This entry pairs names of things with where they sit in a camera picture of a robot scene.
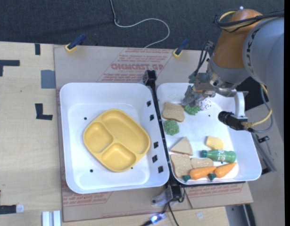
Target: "blue light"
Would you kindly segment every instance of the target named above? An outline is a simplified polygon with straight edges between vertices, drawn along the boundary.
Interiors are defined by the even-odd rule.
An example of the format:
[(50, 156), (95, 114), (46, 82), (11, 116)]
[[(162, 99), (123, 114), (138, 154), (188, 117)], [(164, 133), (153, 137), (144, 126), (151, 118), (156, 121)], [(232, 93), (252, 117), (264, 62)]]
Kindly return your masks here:
[(151, 221), (154, 222), (154, 221), (157, 220), (157, 218), (158, 218), (158, 217), (157, 217), (156, 215), (154, 215), (154, 216), (151, 218)]

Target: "white cable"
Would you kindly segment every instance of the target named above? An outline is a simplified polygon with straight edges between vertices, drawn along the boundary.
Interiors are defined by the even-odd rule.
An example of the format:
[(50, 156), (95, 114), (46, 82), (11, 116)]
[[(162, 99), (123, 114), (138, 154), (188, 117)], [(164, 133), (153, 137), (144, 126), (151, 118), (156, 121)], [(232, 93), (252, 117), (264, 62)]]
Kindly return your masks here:
[(122, 26), (122, 25), (119, 25), (119, 24), (116, 22), (116, 12), (115, 12), (114, 7), (113, 7), (113, 2), (112, 2), (112, 0), (109, 0), (109, 1), (110, 1), (110, 5), (111, 5), (111, 9), (112, 9), (112, 13), (113, 13), (113, 17), (114, 17), (114, 23), (115, 23), (116, 26), (118, 26), (118, 27), (120, 27), (120, 28), (131, 28), (131, 27), (134, 27), (134, 26), (136, 26), (136, 25), (138, 25), (138, 24), (141, 24), (141, 23), (146, 22), (146, 21), (149, 21), (149, 20), (155, 20), (155, 21), (162, 22), (162, 23), (167, 27), (167, 29), (168, 29), (168, 34), (167, 34), (166, 37), (164, 37), (163, 39), (161, 39), (161, 40), (159, 40), (159, 41), (156, 41), (156, 42), (153, 42), (153, 43), (147, 45), (145, 48), (148, 48), (149, 46), (151, 46), (151, 45), (153, 45), (153, 44), (160, 43), (160, 42), (166, 40), (166, 39), (169, 37), (169, 35), (170, 35), (170, 28), (169, 28), (169, 26), (168, 26), (168, 25), (167, 25), (163, 20), (160, 20), (160, 19), (157, 19), (157, 18), (147, 18), (147, 19), (144, 19), (144, 20), (142, 20), (142, 21), (139, 21), (139, 22), (136, 23), (136, 24), (132, 24), (132, 25), (128, 25), (128, 26)]

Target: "blue clamp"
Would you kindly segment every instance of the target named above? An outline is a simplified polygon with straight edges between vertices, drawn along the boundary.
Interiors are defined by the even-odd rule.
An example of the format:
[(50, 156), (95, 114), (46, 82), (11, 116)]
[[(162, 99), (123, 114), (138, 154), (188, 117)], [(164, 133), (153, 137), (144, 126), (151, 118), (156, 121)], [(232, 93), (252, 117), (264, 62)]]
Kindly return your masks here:
[(173, 51), (174, 57), (178, 58), (182, 54), (182, 50), (189, 46), (189, 40), (185, 39), (182, 44)]
[(71, 43), (67, 44), (65, 46), (65, 49), (67, 52), (72, 52), (77, 48), (77, 45), (81, 45), (83, 41), (86, 39), (86, 35), (82, 34), (76, 39), (74, 39)]

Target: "bread slice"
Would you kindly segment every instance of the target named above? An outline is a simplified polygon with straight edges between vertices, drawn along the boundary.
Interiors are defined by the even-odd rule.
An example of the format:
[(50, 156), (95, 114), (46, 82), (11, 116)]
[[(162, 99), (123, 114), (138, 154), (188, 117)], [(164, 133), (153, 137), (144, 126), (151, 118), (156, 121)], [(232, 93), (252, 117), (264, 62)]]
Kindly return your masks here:
[(167, 120), (172, 119), (182, 122), (184, 120), (184, 108), (180, 104), (165, 102), (162, 116)]
[(170, 151), (174, 153), (188, 154), (191, 156), (193, 155), (192, 147), (187, 137), (183, 137), (170, 149)]
[(191, 158), (191, 165), (195, 168), (212, 167), (214, 165), (213, 160), (210, 158)]
[(171, 154), (170, 155), (174, 174), (178, 178), (183, 175), (189, 175), (190, 170), (193, 169), (190, 157), (187, 154)]

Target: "toy food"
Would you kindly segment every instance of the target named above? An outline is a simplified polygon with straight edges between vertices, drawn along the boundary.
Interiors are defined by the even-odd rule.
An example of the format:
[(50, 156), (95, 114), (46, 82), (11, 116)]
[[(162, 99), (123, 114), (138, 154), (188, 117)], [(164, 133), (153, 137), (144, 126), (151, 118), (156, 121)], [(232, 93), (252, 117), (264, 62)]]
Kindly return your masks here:
[(236, 153), (233, 151), (225, 151), (225, 150), (212, 150), (206, 151), (202, 150), (200, 153), (201, 157), (208, 157), (213, 161), (222, 161), (222, 162), (234, 162), (236, 160)]
[(186, 154), (171, 154), (170, 159), (174, 169), (174, 174), (181, 178), (183, 175), (188, 175), (192, 170), (190, 157)]
[(200, 107), (199, 106), (193, 106), (193, 107), (190, 107), (189, 104), (187, 104), (185, 107), (184, 107), (184, 111), (190, 115), (195, 115), (198, 111), (200, 111)]
[(224, 148), (223, 141), (218, 137), (208, 136), (206, 140), (206, 146), (210, 147), (212, 150)]
[(210, 158), (191, 158), (191, 165), (193, 168), (211, 167), (213, 164), (213, 160)]
[(212, 101), (210, 97), (205, 98), (204, 100), (200, 100), (198, 102), (198, 107), (201, 111), (206, 111), (212, 106)]
[(183, 175), (183, 180), (187, 182), (189, 179), (200, 179), (206, 177), (209, 173), (212, 173), (216, 169), (215, 166), (212, 167), (202, 167), (202, 168), (195, 168), (189, 172), (189, 175)]
[(183, 153), (188, 155), (193, 155), (190, 141), (187, 137), (183, 137), (178, 143), (176, 143), (171, 149), (171, 152)]
[(173, 136), (179, 132), (179, 126), (176, 121), (167, 120), (164, 122), (164, 130), (166, 134)]
[(184, 120), (184, 109), (182, 105), (165, 102), (162, 116), (168, 120), (182, 122)]
[(214, 170), (216, 177), (218, 177), (218, 178), (224, 177), (226, 174), (228, 174), (235, 167), (236, 164), (237, 164), (236, 162), (232, 162), (232, 163), (228, 163), (228, 164), (221, 165), (221, 166), (217, 167)]

